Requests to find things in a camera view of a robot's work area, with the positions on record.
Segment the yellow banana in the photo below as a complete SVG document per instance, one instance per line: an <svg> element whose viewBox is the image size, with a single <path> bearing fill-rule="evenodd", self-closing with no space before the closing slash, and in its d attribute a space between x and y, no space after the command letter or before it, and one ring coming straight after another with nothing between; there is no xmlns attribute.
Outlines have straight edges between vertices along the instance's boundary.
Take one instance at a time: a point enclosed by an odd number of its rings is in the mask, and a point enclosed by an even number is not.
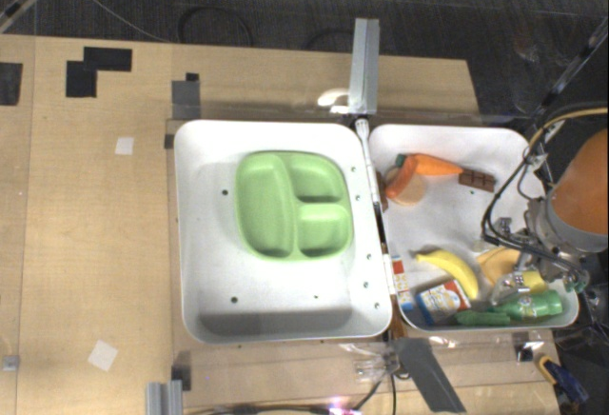
<svg viewBox="0 0 609 415"><path fill-rule="evenodd" d="M478 280L471 267L459 256L452 252L438 249L429 254L417 254L417 261L430 263L436 267L441 267L450 274L463 287L463 291L470 299L478 296Z"/></svg>

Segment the green divided plate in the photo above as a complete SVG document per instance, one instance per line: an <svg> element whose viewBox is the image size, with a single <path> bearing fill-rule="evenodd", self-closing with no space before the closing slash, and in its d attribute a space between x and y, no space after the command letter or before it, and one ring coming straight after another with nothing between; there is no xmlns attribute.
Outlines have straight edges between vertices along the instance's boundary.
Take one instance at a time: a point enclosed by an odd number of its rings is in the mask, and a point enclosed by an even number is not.
<svg viewBox="0 0 609 415"><path fill-rule="evenodd" d="M265 151L237 168L235 208L247 248L291 260L339 254L353 239L346 183L318 154Z"/></svg>

